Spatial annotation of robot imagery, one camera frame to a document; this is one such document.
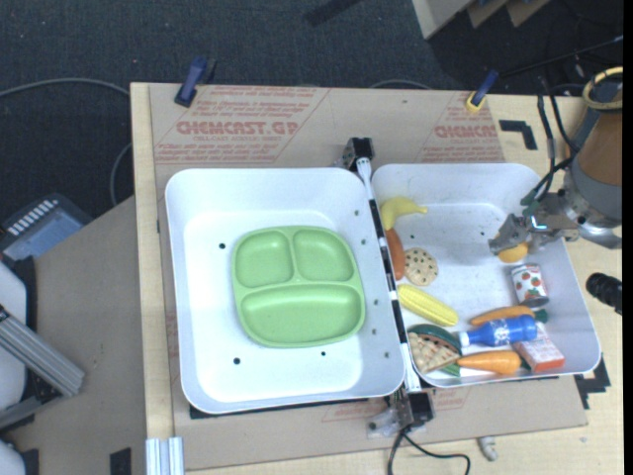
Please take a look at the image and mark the yellow banana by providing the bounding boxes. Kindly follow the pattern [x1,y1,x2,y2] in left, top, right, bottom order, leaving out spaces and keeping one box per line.
[379,195,429,232]

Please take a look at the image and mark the tan chocolate chip biscuit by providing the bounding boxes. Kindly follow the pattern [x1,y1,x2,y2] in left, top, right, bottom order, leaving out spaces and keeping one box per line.
[402,246,440,288]

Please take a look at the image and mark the white can with tomato print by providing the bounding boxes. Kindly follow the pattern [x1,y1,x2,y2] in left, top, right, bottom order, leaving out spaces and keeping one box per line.
[509,262,551,309]

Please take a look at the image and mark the white plastic tray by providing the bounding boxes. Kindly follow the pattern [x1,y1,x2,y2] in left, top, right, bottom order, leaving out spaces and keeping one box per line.
[370,161,603,390]
[163,166,408,416]

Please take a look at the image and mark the green divided plate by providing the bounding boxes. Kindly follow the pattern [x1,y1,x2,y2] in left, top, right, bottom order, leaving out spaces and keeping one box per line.
[229,225,368,350]

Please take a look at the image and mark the blue bottle with white cap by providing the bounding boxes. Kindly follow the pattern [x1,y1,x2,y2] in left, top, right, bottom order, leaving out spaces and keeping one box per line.
[457,314,539,348]

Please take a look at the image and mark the yellow corn cob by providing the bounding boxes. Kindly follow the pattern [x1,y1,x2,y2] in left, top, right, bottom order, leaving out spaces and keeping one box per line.
[396,283,460,329]

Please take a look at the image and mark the yellow orange round toy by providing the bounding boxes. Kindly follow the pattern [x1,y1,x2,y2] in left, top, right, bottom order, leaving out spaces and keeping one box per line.
[497,240,530,264]

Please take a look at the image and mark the black block with thin wires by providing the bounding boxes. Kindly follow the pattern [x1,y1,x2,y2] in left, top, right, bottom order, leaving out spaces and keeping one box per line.
[367,390,437,437]
[331,137,375,170]

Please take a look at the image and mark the black cylinder on white bracket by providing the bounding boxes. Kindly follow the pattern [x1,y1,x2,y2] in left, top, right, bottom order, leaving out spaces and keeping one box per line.
[586,271,624,316]

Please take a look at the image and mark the orange and white carton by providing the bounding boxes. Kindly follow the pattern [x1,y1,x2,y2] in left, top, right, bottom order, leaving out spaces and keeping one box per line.
[510,334,567,374]

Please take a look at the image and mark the brown cardboard board red print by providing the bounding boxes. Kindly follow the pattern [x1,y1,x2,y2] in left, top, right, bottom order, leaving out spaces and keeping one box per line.
[147,83,590,472]

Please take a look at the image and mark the orange carrot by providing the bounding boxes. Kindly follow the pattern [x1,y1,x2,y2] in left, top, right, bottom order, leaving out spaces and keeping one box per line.
[455,349,526,377]
[469,304,551,328]

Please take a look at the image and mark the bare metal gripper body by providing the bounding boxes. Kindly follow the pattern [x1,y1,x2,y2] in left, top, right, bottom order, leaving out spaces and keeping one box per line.
[529,196,624,250]

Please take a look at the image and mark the thin black and white rod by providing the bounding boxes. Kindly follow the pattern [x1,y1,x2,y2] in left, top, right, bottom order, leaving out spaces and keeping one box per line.
[356,157,422,393]

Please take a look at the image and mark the tan pizza slice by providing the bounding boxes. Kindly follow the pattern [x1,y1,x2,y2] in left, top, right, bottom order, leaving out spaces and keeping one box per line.
[407,332,462,375]

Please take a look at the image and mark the orange sausage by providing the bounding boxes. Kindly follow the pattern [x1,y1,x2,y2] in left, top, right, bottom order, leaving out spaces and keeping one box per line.
[384,228,407,282]

